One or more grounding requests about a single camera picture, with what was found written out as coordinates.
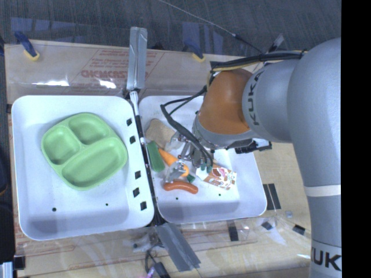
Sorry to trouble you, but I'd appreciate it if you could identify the orange-brown sausage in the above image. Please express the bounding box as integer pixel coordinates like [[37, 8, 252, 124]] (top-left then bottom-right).
[[162, 180, 199, 195]]

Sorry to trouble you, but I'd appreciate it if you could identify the orange carrot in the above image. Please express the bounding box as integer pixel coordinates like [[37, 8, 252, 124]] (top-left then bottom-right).
[[158, 148, 196, 184]]

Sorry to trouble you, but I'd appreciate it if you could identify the tan bread slice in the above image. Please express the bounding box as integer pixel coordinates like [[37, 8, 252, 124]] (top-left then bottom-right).
[[144, 118, 176, 151]]

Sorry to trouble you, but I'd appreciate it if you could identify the white plastic tray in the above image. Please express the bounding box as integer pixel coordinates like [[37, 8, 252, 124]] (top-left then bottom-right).
[[138, 94, 268, 225], [10, 94, 155, 242]]

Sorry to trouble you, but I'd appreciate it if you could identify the brown cardboard board, red print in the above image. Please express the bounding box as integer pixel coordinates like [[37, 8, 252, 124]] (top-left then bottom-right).
[[3, 39, 312, 278]]

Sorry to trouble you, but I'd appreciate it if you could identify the green divided plate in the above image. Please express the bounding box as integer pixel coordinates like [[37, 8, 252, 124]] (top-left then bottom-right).
[[41, 112, 129, 192]]

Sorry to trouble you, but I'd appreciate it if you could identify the black cylinder on white bracket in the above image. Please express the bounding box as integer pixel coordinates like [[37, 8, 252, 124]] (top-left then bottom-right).
[[234, 138, 273, 155]]

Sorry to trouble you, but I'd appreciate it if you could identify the green rectangular block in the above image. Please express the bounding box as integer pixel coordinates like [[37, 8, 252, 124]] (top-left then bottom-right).
[[146, 140, 166, 173]]

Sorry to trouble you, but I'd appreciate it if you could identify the white and brown packet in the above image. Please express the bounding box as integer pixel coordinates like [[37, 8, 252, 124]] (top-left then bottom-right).
[[196, 163, 238, 191]]

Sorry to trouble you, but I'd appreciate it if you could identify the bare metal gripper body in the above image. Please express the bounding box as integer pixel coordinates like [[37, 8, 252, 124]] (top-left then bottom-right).
[[177, 139, 216, 168]]

